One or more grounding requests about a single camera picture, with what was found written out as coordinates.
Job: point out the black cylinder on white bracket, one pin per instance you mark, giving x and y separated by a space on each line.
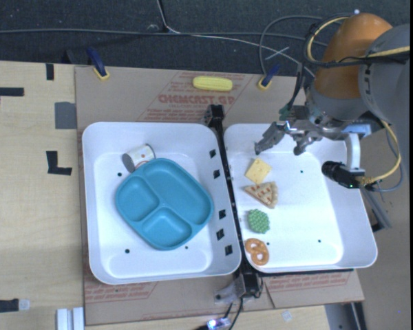
342 170

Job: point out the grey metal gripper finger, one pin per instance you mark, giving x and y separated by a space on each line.
303 143
266 139

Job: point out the orange pretzel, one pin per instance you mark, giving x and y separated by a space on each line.
256 251

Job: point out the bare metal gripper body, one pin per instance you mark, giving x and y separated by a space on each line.
316 124

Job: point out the brown cardboard board red print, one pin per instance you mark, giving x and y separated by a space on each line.
130 91

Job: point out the yellow cheese slice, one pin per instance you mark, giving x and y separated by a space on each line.
257 170

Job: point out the green grapes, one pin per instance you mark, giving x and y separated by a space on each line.
259 221

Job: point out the pizza slice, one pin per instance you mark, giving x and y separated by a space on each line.
265 192

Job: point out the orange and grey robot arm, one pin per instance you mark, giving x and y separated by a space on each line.
351 67

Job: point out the white plastic tray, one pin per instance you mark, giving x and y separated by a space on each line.
106 253
316 211

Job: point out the thin black rod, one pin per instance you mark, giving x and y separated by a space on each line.
231 191

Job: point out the yellow corn cob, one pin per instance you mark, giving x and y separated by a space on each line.
212 83

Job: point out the small white can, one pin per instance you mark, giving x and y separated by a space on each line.
141 155

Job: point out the blue divided plate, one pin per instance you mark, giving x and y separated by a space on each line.
163 203

